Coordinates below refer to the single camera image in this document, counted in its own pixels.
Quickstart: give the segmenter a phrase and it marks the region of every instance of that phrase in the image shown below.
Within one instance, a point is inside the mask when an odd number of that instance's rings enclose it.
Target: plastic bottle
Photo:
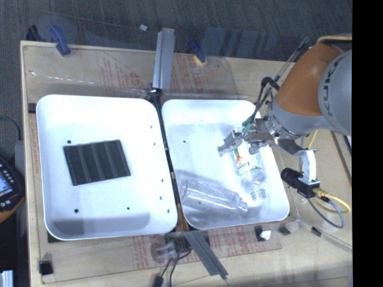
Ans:
[[[248,147],[247,143],[242,143],[235,150],[235,162],[242,186],[249,192],[256,205],[261,205],[266,199],[267,179],[259,151],[251,155]]]
[[[246,215],[247,203],[235,191],[195,179],[185,180],[181,185],[181,203],[205,213],[220,216]]]

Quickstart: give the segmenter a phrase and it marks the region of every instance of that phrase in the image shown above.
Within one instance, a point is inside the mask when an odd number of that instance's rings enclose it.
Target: clear plastic bottle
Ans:
[[[181,203],[205,213],[220,216],[246,215],[247,203],[242,201],[235,191],[195,179],[185,180],[181,184]]]
[[[242,143],[235,150],[235,162],[242,186],[249,192],[256,205],[261,205],[266,199],[267,179],[259,151],[251,155],[248,147],[247,143]]]

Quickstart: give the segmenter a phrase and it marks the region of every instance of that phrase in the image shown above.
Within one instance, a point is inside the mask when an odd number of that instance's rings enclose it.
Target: white plastic tray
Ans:
[[[229,227],[279,221],[289,212],[286,192],[270,147],[261,149],[269,183],[268,197],[257,207],[241,186],[233,153],[219,156],[217,147],[231,130],[253,112],[246,100],[169,100],[162,115],[178,189],[183,180],[194,178],[236,191],[248,203],[245,217],[226,218],[183,206],[188,223],[197,229]]]
[[[158,114],[142,99],[49,95],[37,104],[44,219],[60,240],[161,234],[177,210]],[[130,176],[73,186],[63,147],[119,139]]]

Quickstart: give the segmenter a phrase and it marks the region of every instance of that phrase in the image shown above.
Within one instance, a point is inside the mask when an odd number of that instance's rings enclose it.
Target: blue clip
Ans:
[[[187,44],[193,49],[195,53],[194,60],[198,63],[198,65],[205,66],[208,61],[205,59],[205,55],[197,42],[192,39]]]
[[[53,37],[53,39],[57,42],[56,48],[59,50],[62,56],[68,55],[71,51],[66,44],[66,39],[64,37],[64,33],[58,25],[50,26],[49,34]]]

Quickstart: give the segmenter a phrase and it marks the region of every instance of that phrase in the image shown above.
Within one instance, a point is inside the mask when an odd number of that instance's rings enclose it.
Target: wooden table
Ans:
[[[54,269],[53,274],[42,277],[39,261],[43,252],[53,252],[63,257],[65,250],[73,252],[78,244],[72,242],[49,243],[44,232],[41,180],[39,175],[38,141],[36,140],[34,104],[50,93],[87,94],[103,96],[130,96],[149,83],[153,77],[155,52],[98,48],[73,45],[69,56],[60,56],[55,44],[22,41],[23,131],[26,163],[26,205],[28,210],[28,249],[31,286],[152,286],[155,275],[163,267],[145,268],[122,273],[94,275],[81,279],[65,280],[72,273],[65,268]],[[254,101],[259,83],[265,76],[274,76],[281,62],[266,60],[211,57],[206,69],[190,71],[188,62],[192,57],[175,54],[172,84],[179,93],[188,81],[193,86],[189,93],[223,92],[237,94]],[[340,146],[341,139],[327,130],[318,131],[313,148],[318,148],[317,178],[321,188],[338,196],[352,206],[351,159]],[[298,159],[274,149],[281,169],[297,169]],[[305,199],[286,187],[291,211],[297,216],[290,220],[291,234],[283,236],[273,231],[276,237],[271,249],[231,257],[220,257],[229,272],[225,282],[219,276],[210,276],[200,261],[186,262],[176,267],[173,284],[177,286],[348,286],[352,268],[352,213],[345,215],[345,228],[339,230],[315,214]],[[321,231],[312,233],[312,227]],[[103,240],[91,240],[88,248],[97,250]],[[82,256],[84,265],[92,255]]]

